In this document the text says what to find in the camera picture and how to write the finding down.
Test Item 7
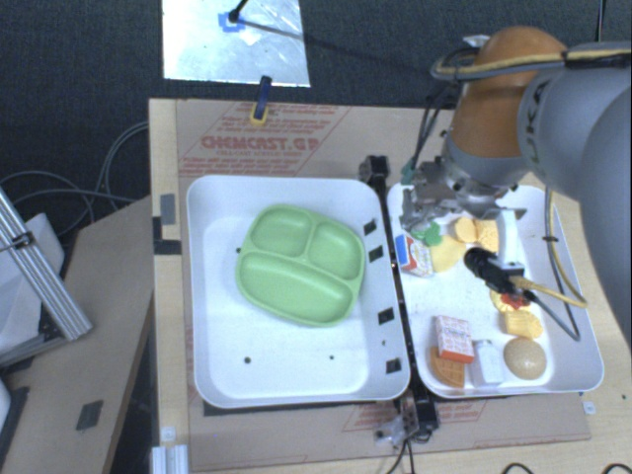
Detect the black cylinder on white bracket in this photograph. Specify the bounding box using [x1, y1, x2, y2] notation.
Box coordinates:
[462, 207, 527, 295]

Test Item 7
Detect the green divided plate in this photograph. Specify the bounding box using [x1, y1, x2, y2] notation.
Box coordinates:
[234, 203, 367, 329]

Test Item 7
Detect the thin black rod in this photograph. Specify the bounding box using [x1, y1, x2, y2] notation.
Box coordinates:
[372, 175, 431, 407]

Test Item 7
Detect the brown cardboard board red print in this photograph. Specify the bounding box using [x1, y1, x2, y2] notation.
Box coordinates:
[175, 98, 593, 473]

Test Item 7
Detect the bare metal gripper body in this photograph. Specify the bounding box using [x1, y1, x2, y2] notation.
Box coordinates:
[411, 160, 517, 219]

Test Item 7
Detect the yellow toy bread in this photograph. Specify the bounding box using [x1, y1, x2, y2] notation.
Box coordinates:
[499, 309, 545, 341]

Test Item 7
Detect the white plastic bottle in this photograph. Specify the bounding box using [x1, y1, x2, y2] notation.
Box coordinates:
[468, 339, 506, 389]

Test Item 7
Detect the orange and white carton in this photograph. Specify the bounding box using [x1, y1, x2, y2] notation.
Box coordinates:
[434, 314, 477, 365]

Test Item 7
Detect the green toy broccoli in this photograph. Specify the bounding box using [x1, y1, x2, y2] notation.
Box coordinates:
[411, 220, 444, 248]

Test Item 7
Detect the orange waffle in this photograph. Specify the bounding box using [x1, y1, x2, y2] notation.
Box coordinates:
[428, 346, 467, 390]

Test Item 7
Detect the beige round bun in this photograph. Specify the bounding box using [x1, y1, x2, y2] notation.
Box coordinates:
[503, 337, 548, 381]

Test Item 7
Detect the pale yellow round biscuit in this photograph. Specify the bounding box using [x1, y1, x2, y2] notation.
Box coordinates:
[428, 234, 468, 274]

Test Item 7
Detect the white plastic tray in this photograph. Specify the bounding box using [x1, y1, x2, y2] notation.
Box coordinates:
[186, 174, 413, 410]
[386, 181, 606, 401]

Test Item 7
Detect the white red blue carton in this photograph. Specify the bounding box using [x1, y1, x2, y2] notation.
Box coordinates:
[394, 233, 436, 278]

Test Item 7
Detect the yellow square cracker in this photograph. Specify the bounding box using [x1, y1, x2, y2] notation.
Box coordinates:
[473, 218, 501, 254]

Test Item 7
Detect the yellow and red pizza slice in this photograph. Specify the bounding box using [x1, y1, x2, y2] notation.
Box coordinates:
[489, 288, 534, 315]

